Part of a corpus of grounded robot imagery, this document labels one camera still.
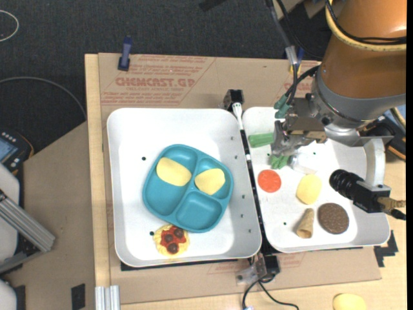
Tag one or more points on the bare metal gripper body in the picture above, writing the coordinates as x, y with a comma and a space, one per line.
306, 121

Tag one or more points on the green bean bunch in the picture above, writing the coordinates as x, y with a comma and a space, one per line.
280, 161

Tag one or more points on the orange round slice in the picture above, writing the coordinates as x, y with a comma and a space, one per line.
269, 181

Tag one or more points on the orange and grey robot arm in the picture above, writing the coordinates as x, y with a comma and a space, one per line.
364, 60

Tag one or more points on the brown round biscuit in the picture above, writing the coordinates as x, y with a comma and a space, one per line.
333, 218

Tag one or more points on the clear plastic piece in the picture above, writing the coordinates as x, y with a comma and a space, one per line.
303, 165

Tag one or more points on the blue divided plate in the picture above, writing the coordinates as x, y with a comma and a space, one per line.
167, 202

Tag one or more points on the yellow spaghetti with meatballs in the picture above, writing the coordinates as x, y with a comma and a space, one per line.
171, 239

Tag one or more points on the yellow potato chip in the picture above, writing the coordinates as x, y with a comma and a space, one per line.
309, 189
349, 302
209, 181
172, 172

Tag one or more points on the tan ice cream cone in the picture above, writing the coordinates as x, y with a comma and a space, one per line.
306, 226

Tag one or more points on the black cylinder on white bracket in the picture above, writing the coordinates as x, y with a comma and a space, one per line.
355, 187

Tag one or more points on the thin black and white rod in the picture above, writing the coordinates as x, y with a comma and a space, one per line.
250, 163

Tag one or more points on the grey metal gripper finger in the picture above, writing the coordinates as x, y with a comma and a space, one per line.
296, 144
279, 139

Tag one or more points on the white plastic tray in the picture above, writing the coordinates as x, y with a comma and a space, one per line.
135, 173
290, 212

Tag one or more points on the green stick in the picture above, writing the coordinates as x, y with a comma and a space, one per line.
259, 140

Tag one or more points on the brown cardboard board red print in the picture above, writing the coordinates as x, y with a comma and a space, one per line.
193, 82

